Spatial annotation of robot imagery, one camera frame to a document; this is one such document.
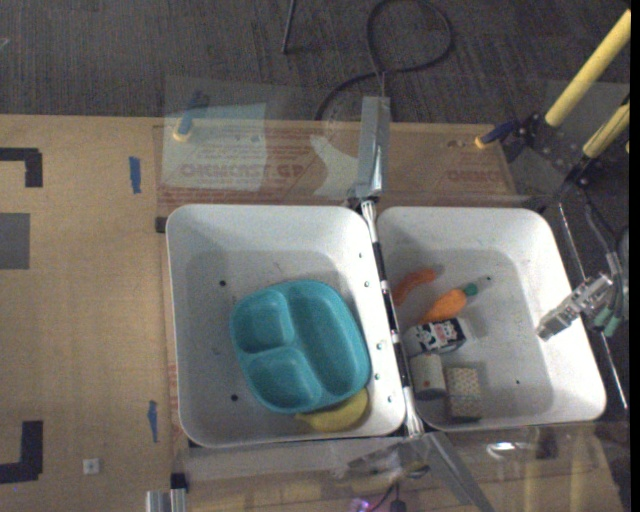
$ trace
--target yellow tube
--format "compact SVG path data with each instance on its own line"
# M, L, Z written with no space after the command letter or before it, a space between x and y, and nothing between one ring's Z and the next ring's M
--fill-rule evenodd
M578 71L564 92L547 112L545 121L557 128L584 97L593 83L631 40L631 9L627 9L615 26Z
M597 158L620 135L627 126L631 116L631 101L618 107L611 118L582 146L582 152L589 158Z

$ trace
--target blue plate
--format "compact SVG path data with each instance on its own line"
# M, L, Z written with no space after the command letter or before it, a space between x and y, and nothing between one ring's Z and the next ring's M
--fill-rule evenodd
M231 339L255 397L284 414L337 404L369 381L367 346L349 307L332 287L290 281L239 301Z

